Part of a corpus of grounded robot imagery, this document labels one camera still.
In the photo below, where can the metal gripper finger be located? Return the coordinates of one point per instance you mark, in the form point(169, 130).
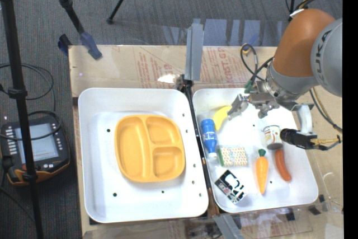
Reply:
point(237, 106)
point(264, 112)

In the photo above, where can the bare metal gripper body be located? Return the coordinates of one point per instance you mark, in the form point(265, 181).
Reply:
point(264, 95)

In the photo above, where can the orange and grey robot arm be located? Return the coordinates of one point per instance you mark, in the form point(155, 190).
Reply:
point(302, 44)

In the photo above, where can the yellow banana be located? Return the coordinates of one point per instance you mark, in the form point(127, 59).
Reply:
point(219, 117)

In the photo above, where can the white can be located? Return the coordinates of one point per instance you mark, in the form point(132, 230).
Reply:
point(272, 135)

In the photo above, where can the blue bottle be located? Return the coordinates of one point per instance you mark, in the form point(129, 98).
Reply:
point(209, 134)

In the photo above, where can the green and yellow patterned packet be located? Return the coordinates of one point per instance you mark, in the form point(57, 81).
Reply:
point(233, 156)

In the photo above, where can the orange sausage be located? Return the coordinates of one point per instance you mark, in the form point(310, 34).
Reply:
point(282, 165)

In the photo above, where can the orange carrot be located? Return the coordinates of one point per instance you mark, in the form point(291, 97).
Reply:
point(262, 170)

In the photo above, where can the black and white carton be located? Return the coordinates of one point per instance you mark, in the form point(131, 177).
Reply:
point(232, 186)

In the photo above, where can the white plastic tray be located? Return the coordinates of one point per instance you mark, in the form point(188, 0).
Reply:
point(296, 193)
point(98, 148)

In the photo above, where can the yellow divided plate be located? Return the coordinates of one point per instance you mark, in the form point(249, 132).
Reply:
point(134, 148)

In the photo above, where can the brown cardboard board red print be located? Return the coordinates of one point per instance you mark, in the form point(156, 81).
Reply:
point(126, 64)

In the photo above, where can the black cylinder on white bracket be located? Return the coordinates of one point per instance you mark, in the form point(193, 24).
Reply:
point(297, 137)

